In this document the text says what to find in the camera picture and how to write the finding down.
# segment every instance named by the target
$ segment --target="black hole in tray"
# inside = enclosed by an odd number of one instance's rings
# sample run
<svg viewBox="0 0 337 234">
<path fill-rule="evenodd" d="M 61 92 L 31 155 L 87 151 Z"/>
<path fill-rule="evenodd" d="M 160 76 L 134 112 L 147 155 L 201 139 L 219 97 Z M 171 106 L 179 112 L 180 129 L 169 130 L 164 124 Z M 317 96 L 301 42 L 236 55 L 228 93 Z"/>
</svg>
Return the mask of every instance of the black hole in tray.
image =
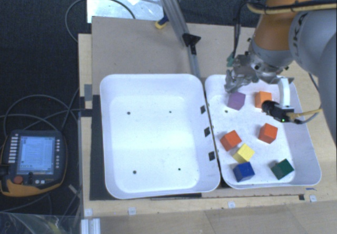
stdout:
<svg viewBox="0 0 337 234">
<path fill-rule="evenodd" d="M 210 152 L 209 153 L 209 158 L 210 158 L 210 161 L 214 160 L 215 159 L 215 153 L 214 152 Z"/>
<path fill-rule="evenodd" d="M 200 111 L 201 111 L 201 114 L 203 114 L 206 111 L 206 108 L 204 105 L 200 108 Z"/>
<path fill-rule="evenodd" d="M 211 133 L 211 130 L 210 130 L 209 127 L 207 127 L 207 128 L 204 130 L 204 132 L 205 132 L 205 137 L 206 137 L 206 136 L 208 136 L 208 135 Z"/>
</svg>

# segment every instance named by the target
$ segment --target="dark gray floor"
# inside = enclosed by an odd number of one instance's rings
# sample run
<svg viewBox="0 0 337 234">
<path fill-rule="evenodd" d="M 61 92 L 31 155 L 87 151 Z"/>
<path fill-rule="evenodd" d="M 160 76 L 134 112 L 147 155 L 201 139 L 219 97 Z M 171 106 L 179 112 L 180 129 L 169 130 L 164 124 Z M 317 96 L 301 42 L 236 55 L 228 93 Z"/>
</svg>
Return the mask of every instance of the dark gray floor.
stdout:
<svg viewBox="0 0 337 234">
<path fill-rule="evenodd" d="M 77 46 L 67 34 L 64 14 L 75 0 L 0 0 L 0 115 L 23 96 L 48 94 L 69 104 L 78 87 Z M 231 25 L 233 11 L 239 0 L 184 0 L 181 8 L 186 21 Z M 255 26 L 258 16 L 244 9 L 242 23 Z M 90 32 L 86 23 L 85 3 L 69 15 L 72 30 Z M 61 106 L 52 101 L 34 99 L 20 103 L 13 113 L 49 115 Z M 10 119 L 7 130 L 21 128 L 31 120 Z M 61 126 L 62 118 L 54 120 Z M 64 131 L 70 150 L 68 172 L 62 187 L 51 192 L 52 213 L 62 215 L 73 193 L 68 186 L 79 188 L 77 157 L 77 126 L 69 120 Z M 4 135 L 0 133 L 0 142 Z M 15 199 L 0 196 L 0 210 L 17 207 L 35 198 Z M 75 201 L 67 214 L 76 208 Z M 48 198 L 18 209 L 19 212 L 49 213 Z"/>
</svg>

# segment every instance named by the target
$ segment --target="black clip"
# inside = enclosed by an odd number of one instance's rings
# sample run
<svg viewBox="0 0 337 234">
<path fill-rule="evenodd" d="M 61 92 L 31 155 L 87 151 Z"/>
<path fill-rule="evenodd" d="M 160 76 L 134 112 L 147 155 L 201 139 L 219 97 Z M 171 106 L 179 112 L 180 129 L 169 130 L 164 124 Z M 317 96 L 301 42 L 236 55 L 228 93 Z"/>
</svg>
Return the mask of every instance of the black clip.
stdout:
<svg viewBox="0 0 337 234">
<path fill-rule="evenodd" d="M 189 46 L 191 48 L 191 53 L 193 55 L 196 55 L 195 45 L 196 45 L 196 43 L 199 42 L 200 39 L 201 39 L 200 36 L 196 36 L 196 35 L 192 35 L 192 34 L 188 34 L 188 33 L 183 34 L 183 40 L 185 42 L 185 45 Z"/>
</svg>

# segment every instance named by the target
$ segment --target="purple cube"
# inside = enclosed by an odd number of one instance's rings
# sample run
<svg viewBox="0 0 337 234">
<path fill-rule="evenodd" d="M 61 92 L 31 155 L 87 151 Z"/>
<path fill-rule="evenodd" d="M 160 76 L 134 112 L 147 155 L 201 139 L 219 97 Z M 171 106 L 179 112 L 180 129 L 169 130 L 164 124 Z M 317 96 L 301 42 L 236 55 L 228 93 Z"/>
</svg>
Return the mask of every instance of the purple cube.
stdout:
<svg viewBox="0 0 337 234">
<path fill-rule="evenodd" d="M 240 92 L 231 93 L 228 99 L 227 106 L 231 109 L 240 110 L 244 105 L 246 95 Z"/>
</svg>

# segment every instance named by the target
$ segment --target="red emergency stop button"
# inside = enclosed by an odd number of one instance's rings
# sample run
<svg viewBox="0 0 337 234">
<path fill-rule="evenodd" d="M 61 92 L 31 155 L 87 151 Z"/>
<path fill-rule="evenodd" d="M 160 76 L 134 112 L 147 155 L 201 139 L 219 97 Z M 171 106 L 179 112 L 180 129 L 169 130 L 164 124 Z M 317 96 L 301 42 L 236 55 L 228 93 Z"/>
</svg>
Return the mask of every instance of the red emergency stop button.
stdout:
<svg viewBox="0 0 337 234">
<path fill-rule="evenodd" d="M 13 182 L 15 184 L 22 184 L 23 183 L 23 177 L 18 175 L 18 176 L 15 176 L 15 178 L 13 179 Z"/>
</svg>

